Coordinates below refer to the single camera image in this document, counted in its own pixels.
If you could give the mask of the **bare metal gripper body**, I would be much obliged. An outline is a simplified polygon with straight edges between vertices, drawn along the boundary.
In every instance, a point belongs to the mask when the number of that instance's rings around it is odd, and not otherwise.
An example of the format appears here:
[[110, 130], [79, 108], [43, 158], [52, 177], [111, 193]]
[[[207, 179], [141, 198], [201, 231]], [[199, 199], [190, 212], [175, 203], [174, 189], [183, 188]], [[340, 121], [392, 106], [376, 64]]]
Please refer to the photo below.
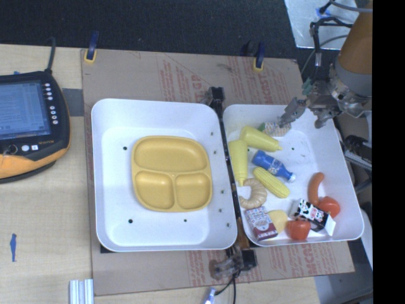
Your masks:
[[319, 117], [346, 113], [362, 117], [371, 100], [371, 76], [355, 73], [332, 73], [325, 80], [305, 81], [306, 105]]

